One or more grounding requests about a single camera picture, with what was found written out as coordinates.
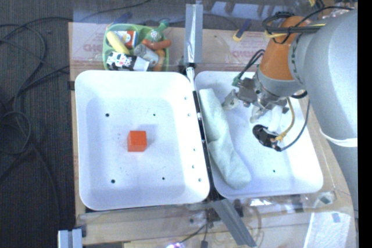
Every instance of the white container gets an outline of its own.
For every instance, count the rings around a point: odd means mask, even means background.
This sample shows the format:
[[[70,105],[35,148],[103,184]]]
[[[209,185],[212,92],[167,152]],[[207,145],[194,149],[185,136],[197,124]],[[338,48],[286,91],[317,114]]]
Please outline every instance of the white container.
[[[178,73],[88,70],[75,82],[79,191],[93,210],[203,201],[210,189],[194,99]],[[127,135],[144,130],[144,152]]]
[[[203,71],[195,77],[195,86],[197,90],[212,88],[218,100],[223,103],[232,89],[237,90],[231,85],[237,74],[229,71]],[[254,73],[246,73],[243,78],[252,78],[253,75]],[[298,100],[292,99],[291,102],[296,115],[295,125],[279,144],[281,147],[296,138],[304,123]],[[256,124],[269,126],[271,112],[267,112],[254,124],[249,121],[251,114],[252,105],[244,107],[242,102],[235,109],[226,111],[232,144],[248,167],[252,180],[244,188],[233,189],[225,183],[211,160],[217,191],[228,199],[317,192],[323,186],[323,174],[307,128],[293,146],[277,152],[261,145],[252,133]],[[291,113],[282,115],[280,131],[284,131],[290,123]]]

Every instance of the orange cube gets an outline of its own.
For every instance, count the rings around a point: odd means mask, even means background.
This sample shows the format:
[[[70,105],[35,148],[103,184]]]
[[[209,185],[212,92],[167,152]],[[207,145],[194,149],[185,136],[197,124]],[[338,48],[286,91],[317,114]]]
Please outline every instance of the orange cube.
[[[131,130],[127,137],[128,152],[143,152],[147,147],[146,131]]]

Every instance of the white cloth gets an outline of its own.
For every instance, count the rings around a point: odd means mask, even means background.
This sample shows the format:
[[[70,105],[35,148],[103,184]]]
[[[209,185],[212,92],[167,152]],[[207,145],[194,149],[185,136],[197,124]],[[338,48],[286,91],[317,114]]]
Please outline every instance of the white cloth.
[[[212,89],[200,90],[199,99],[208,151],[225,182],[234,189],[241,189],[252,177],[234,150],[225,111]]]

